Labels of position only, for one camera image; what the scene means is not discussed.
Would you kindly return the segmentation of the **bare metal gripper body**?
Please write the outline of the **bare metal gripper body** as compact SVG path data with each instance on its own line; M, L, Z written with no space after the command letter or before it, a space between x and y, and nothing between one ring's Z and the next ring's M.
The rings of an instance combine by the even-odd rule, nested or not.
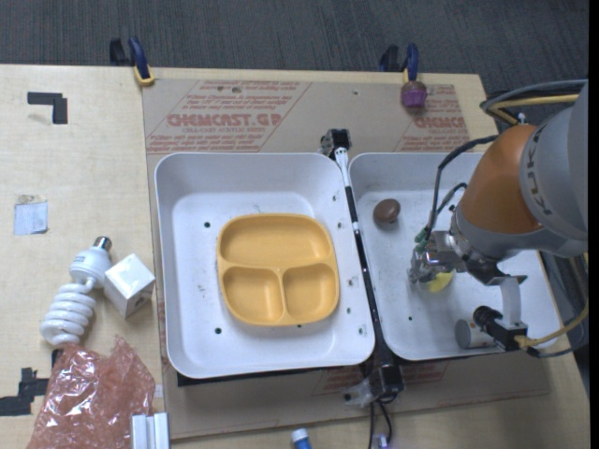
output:
M441 273L466 271L465 261L452 246L447 231L433 231L425 246L423 270L426 280L433 280Z

